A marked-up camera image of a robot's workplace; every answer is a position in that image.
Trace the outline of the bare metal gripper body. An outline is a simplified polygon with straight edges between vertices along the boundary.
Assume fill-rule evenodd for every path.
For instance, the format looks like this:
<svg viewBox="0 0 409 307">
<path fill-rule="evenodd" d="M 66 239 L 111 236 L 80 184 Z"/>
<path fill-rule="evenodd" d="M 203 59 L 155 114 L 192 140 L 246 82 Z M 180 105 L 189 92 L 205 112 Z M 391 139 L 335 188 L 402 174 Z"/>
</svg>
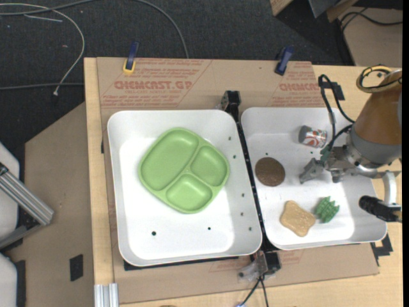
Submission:
<svg viewBox="0 0 409 307">
<path fill-rule="evenodd" d="M 344 172 L 344 177 L 361 175 L 368 178 L 378 178 L 379 167 L 380 164 L 365 158 L 354 146 L 347 145 L 333 147 L 325 161 L 325 169 L 330 174 L 332 170 L 341 169 Z"/>
</svg>

